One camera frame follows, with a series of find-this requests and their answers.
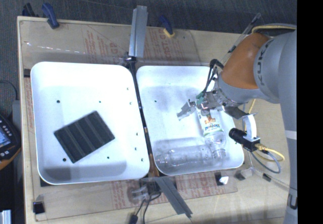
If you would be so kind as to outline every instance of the black rectangular pad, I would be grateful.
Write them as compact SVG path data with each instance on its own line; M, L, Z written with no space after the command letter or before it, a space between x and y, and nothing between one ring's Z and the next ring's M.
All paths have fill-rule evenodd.
M97 111L60 128L54 135L72 163L115 138Z

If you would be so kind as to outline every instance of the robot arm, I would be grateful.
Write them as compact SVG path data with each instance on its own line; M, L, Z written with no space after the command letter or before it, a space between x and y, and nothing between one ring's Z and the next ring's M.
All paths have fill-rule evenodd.
M206 92L205 89L197 96L196 102L196 106L201 106L203 109L224 110L236 119L248 117L248 114L238 109L238 106L251 99L261 98L271 103L281 104L291 171L284 224L297 223L298 215L296 37L297 30L274 38L260 33L250 34L232 52L224 67L218 64L223 67L223 70L213 74L215 84L212 91ZM178 118L188 116L193 112L194 106L194 103L189 101L178 114ZM251 126L247 133L250 133L252 128L255 126ZM236 140L237 133L231 130L229 135Z

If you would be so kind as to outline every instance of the wooden table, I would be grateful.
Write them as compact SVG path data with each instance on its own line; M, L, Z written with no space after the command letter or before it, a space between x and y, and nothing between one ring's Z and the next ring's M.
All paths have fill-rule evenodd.
M96 212L92 202L80 201L76 194L91 193L99 185L75 184L45 186L40 184L35 154L34 126L29 70L37 62L116 63L118 57L128 51L129 25L60 20L58 29L52 30L43 18L18 17L19 79L22 113L22 157L26 223L128 223L137 207ZM175 30L176 36L168 39L161 28L148 27L145 55L147 61L209 62L221 59L239 37L238 34ZM287 160L279 175L267 173L257 162L250 161L245 153L245 162L253 166L253 174L243 181L234 180L227 192L218 195L187 199L193 211L193 223L282 223L289 184L289 160L287 142L279 104L257 100L253 112L256 115L257 134L262 143L283 153ZM269 174L272 182L262 178ZM54 198L67 195L65 201ZM47 201L45 213L34 214L33 202ZM74 216L63 213L62 204L85 205L86 214L80 211ZM148 223L191 223L185 215L176 215L168 202L149 206Z

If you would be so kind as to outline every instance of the white tray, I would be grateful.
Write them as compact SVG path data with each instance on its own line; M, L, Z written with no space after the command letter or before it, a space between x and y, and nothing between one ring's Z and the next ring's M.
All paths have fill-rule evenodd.
M31 70L31 85L37 166L46 182L139 179L148 173L135 87L126 68L41 62ZM93 111L100 114L115 139L72 163L53 133Z
M154 157L173 148L204 144L197 114L179 121L176 113L188 99L195 101L195 96L204 89L208 69L203 66L143 66L138 69L139 93ZM228 135L235 127L233 119L223 111L220 115L227 135L227 155L222 165L187 165L179 169L159 167L159 171L173 176L241 166L244 160L241 145Z

